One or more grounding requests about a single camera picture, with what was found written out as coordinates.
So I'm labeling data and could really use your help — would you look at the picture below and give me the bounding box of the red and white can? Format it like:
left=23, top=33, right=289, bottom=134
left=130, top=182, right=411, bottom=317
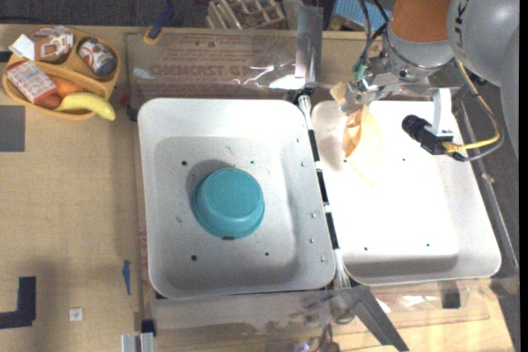
left=77, top=37, right=118, bottom=77

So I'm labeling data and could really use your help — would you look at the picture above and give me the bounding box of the teal bowl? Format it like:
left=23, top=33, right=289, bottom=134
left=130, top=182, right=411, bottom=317
left=191, top=167, right=266, bottom=241

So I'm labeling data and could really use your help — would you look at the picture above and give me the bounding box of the white plastic tray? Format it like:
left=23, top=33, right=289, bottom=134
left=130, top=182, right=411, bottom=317
left=309, top=99, right=503, bottom=287
left=136, top=97, right=337, bottom=299

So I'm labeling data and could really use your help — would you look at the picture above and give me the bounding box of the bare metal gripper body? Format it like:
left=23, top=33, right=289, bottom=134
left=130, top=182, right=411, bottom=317
left=344, top=55, right=416, bottom=106

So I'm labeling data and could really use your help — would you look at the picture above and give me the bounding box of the white and orange carton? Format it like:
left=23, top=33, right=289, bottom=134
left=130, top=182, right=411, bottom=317
left=8, top=26, right=75, bottom=63

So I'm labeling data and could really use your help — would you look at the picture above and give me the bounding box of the red toy food piece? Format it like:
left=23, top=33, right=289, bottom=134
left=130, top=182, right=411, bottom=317
left=36, top=93, right=63, bottom=110

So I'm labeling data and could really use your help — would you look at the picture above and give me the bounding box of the yellow banana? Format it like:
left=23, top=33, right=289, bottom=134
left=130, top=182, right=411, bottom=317
left=54, top=92, right=117, bottom=122

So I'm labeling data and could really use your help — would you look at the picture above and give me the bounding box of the brown cardboard board red print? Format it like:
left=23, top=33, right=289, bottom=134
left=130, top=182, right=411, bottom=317
left=125, top=31, right=492, bottom=337

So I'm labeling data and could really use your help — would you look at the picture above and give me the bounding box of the tan packet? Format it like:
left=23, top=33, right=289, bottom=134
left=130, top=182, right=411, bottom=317
left=329, top=81, right=383, bottom=158

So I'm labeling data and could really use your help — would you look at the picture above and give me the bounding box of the orange carrot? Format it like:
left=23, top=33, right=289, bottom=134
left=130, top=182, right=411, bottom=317
left=51, top=75, right=84, bottom=98

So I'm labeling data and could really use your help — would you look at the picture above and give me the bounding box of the orange divided plate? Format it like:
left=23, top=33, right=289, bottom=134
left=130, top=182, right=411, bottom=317
left=2, top=25, right=122, bottom=122

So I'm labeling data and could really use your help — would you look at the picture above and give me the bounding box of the white and red packet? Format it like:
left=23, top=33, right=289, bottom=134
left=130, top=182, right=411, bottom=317
left=4, top=60, right=58, bottom=105

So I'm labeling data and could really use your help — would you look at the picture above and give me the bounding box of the black cylinder on white bracket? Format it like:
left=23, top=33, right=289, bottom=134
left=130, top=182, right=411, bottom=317
left=401, top=88, right=457, bottom=156

